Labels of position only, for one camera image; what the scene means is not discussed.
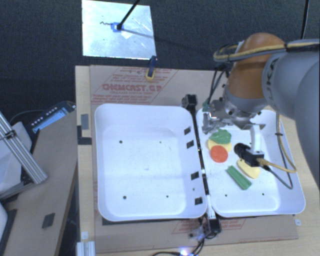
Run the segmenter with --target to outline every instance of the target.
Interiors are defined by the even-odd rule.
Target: yellow cable
[[[277,123],[278,123],[277,133],[280,133],[280,130],[281,130],[280,114],[278,114],[276,118],[277,118]],[[292,166],[293,170],[290,170],[290,169],[284,168],[284,167],[282,167],[282,166],[280,166],[280,165],[277,165],[277,164],[275,164],[275,163],[269,162],[269,161],[265,160],[264,158],[257,158],[256,160],[257,160],[258,163],[261,164],[261,165],[264,165],[264,166],[273,166],[273,167],[278,168],[278,169],[280,169],[280,170],[282,170],[282,171],[285,171],[285,172],[287,172],[287,173],[294,174],[294,173],[297,172],[297,169],[296,169],[295,165],[292,163],[292,161],[290,160],[290,158],[289,158],[289,156],[288,156],[288,154],[287,154],[287,151],[286,151],[286,149],[285,149],[285,146],[284,146],[284,143],[283,143],[283,141],[282,141],[281,136],[280,136],[280,135],[278,135],[278,136],[279,136],[280,146],[281,146],[281,149],[282,149],[282,151],[283,151],[283,154],[284,154],[285,158],[287,159],[287,161],[289,162],[289,164]]]
[[[273,167],[275,167],[275,168],[278,168],[278,169],[280,169],[280,170],[282,170],[282,171],[285,171],[285,172],[291,173],[291,174],[294,174],[294,173],[297,172],[296,169],[294,169],[294,170],[289,170],[289,169],[284,168],[284,167],[282,167],[282,166],[280,166],[280,165],[277,165],[277,164],[275,164],[275,163],[269,162],[269,161],[267,161],[267,160],[265,160],[265,159],[263,159],[263,158],[257,158],[256,160],[258,161],[259,164],[261,164],[261,165],[263,165],[263,166],[273,166]]]
[[[280,114],[278,114],[277,119],[278,119],[278,133],[280,133],[280,130],[281,130]],[[283,151],[283,154],[284,154],[285,158],[288,160],[288,162],[289,162],[289,164],[292,166],[292,168],[293,168],[295,171],[297,171],[294,163],[291,162],[291,160],[290,160],[290,158],[289,158],[289,156],[288,156],[288,154],[287,154],[287,151],[285,150],[285,146],[284,146],[284,143],[283,143],[283,141],[282,141],[282,137],[281,137],[281,136],[279,136],[279,140],[280,140],[280,145],[281,145],[281,148],[282,148],[282,151]]]
[[[255,48],[255,49],[246,50],[243,52],[238,52],[233,54],[219,55],[219,53],[221,53],[224,50],[224,48],[222,48],[213,54],[213,58],[215,58],[216,60],[223,60],[228,58],[245,57],[247,55],[256,54],[256,53],[265,52],[265,51],[284,50],[284,49],[299,48],[299,47],[306,47],[306,46],[312,46],[312,45],[319,45],[319,42],[296,42],[296,43],[289,43],[287,45],[285,44],[270,45],[270,46]],[[229,46],[228,48],[235,48],[236,46],[237,44],[234,44]]]

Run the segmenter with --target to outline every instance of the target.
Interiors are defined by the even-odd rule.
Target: dark fabric background
[[[118,0],[133,3],[134,0]],[[269,32],[301,36],[305,0],[142,0],[150,5],[160,68],[212,70],[221,45]],[[319,38],[310,0],[305,37]],[[82,56],[80,0],[0,1],[0,111],[14,114],[75,101],[76,65],[145,67],[143,60]]]

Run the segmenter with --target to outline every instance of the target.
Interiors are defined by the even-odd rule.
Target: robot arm
[[[272,34],[257,33],[239,45],[236,53],[220,49],[214,54],[216,62],[235,63],[223,98],[204,109],[209,114],[205,114],[203,132],[230,123],[248,129],[250,119],[271,105],[295,120],[304,156],[319,187],[319,40],[285,44]]]

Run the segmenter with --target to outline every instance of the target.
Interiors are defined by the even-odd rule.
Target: wooden table
[[[7,211],[17,212],[4,256],[59,255],[76,181],[75,111],[40,131],[33,156],[48,179],[5,205]],[[42,228],[45,216],[51,214],[52,225]]]
[[[90,107],[90,69],[88,66],[76,67],[76,103],[77,125],[81,125],[81,117],[88,114],[88,127],[82,130],[83,137],[91,137],[91,107]],[[300,147],[295,123],[287,118],[282,122],[291,153],[299,172],[300,183],[304,192],[305,210],[296,216],[301,226],[297,227],[298,240],[266,241],[256,243],[240,243],[228,245],[204,246],[200,256],[228,255],[228,256],[256,256],[256,255],[317,255],[320,252],[320,198],[319,189],[311,175],[302,149]],[[95,240],[94,224],[94,185],[93,185],[93,159],[91,145],[78,147],[79,168],[79,201],[80,201],[80,231],[87,232],[82,242]],[[159,250],[142,250],[118,253],[103,253],[99,256],[151,256]],[[179,252],[179,249],[167,251]]]

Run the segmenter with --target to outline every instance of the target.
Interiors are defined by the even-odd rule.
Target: yellow cheese toy
[[[208,139],[208,148],[211,150],[214,146],[222,146],[229,153],[232,150],[232,144],[229,142],[228,144],[218,144],[211,139]]]
[[[258,178],[260,174],[260,168],[259,167],[251,167],[248,165],[245,160],[239,159],[236,164],[238,165],[239,169],[243,171],[246,175],[248,175],[252,179]]]

